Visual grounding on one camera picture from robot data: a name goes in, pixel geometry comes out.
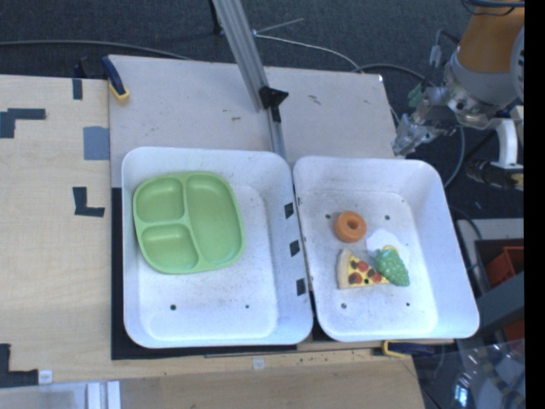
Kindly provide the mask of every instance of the black tape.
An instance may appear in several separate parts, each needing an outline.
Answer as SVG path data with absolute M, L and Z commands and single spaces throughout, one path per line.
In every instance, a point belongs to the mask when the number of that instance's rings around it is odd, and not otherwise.
M 9 370 L 9 344 L 0 344 L 0 388 L 14 388 L 38 384 L 38 370 L 11 372 Z
M 83 100 L 83 83 L 80 78 L 72 79 L 72 99 Z
M 7 112 L 0 112 L 0 138 L 15 138 L 15 118 Z
M 16 119 L 45 119 L 45 109 L 9 108 L 0 112 L 0 138 L 15 138 Z
M 290 253 L 292 256 L 295 256 L 300 250 L 301 248 L 299 247 L 299 241 L 296 240 L 290 244 Z
M 8 108 L 8 114 L 16 119 L 45 119 L 45 109 Z
M 284 206 L 284 214 L 286 215 L 286 218 L 290 218 L 294 212 L 293 203 L 288 203 L 286 206 Z
M 76 202 L 76 210 L 74 215 L 82 216 L 104 216 L 104 208 L 89 208 L 87 207 L 87 188 L 73 187 L 74 201 Z
M 297 280 L 297 296 L 302 296 L 305 292 L 307 292 L 307 285 L 305 284 L 305 280 Z

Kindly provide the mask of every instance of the wooden board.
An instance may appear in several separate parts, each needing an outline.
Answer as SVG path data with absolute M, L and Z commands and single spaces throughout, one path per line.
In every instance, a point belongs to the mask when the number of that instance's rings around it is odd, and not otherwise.
M 411 363 L 380 360 L 364 364 L 284 368 L 128 380 L 121 383 L 123 407 L 278 409 L 423 408 Z
M 83 99 L 74 100 L 71 79 L 0 76 L 0 93 L 0 112 L 46 111 L 44 120 L 16 120 L 13 139 L 0 138 L 0 343 L 11 344 L 11 371 L 51 370 L 56 383 L 195 375 L 231 388 L 256 365 L 278 386 L 281 371 L 310 386 L 308 368 L 319 383 L 334 374 L 321 368 L 364 367 L 411 389 L 414 407 L 422 407 L 410 358 L 376 358 L 369 347 L 378 343 L 310 339 L 292 353 L 112 361 L 110 162 L 83 156 L 83 128 L 109 127 L 107 83 L 83 80 Z M 104 207 L 104 216 L 74 215 L 73 187 L 86 187 L 88 206 Z M 389 396 L 382 396 L 387 406 Z

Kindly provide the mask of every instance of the black clamp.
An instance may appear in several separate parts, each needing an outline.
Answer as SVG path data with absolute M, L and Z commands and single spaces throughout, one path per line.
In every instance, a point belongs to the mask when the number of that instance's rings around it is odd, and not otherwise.
M 126 101 L 129 98 L 129 90 L 123 84 L 123 80 L 121 80 L 121 76 L 119 76 L 118 70 L 113 65 L 110 58 L 107 56 L 102 57 L 100 59 L 100 64 L 110 81 L 109 88 L 112 94 L 119 101 Z
M 287 92 L 280 91 L 269 86 L 264 86 L 259 90 L 261 103 L 265 109 L 271 109 L 272 120 L 275 123 L 282 123 L 282 119 L 280 118 L 280 109 L 278 107 L 288 95 L 289 93 Z

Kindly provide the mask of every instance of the green plate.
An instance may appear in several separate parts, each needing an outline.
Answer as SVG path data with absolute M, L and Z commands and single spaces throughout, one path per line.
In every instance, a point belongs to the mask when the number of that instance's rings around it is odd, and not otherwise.
M 142 255 L 157 271 L 186 274 L 225 267 L 244 250 L 244 229 L 229 183 L 208 171 L 154 177 L 133 197 Z

